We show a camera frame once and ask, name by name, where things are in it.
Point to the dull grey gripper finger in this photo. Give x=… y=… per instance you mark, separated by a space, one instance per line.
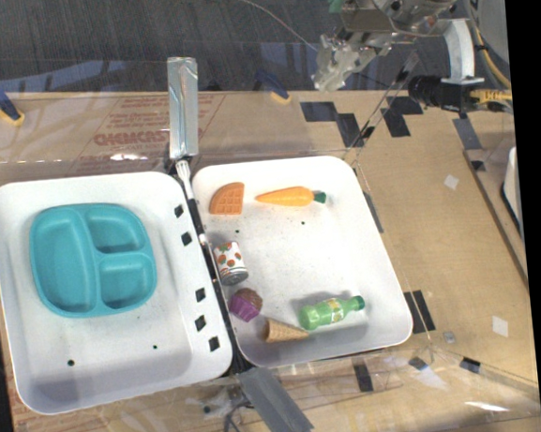
x=368 y=44
x=331 y=74

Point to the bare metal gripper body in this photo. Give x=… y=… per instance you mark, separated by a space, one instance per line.
x=377 y=15

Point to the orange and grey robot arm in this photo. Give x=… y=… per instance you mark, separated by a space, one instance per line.
x=487 y=8

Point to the orange toy carrot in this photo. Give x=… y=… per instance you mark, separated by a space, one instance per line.
x=287 y=197

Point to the orange toy waffle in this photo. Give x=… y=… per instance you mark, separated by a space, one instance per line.
x=227 y=200

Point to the white plastic tray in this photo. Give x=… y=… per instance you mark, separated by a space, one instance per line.
x=122 y=345
x=321 y=257

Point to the brown cardboard board, red print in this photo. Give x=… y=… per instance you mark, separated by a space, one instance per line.
x=442 y=242

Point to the small can with tomato print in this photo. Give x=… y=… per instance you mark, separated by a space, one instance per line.
x=229 y=261

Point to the green toy bottle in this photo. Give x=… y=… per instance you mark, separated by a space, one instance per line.
x=326 y=312

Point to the purple and brown toy cupcake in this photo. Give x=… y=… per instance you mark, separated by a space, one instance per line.
x=245 y=304

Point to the tan toy ice cream cone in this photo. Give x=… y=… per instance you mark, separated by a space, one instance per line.
x=280 y=332

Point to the blue divided plate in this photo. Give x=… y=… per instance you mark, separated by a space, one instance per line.
x=67 y=261

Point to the black cylinder on white bracket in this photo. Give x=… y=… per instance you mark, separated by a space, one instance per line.
x=461 y=52

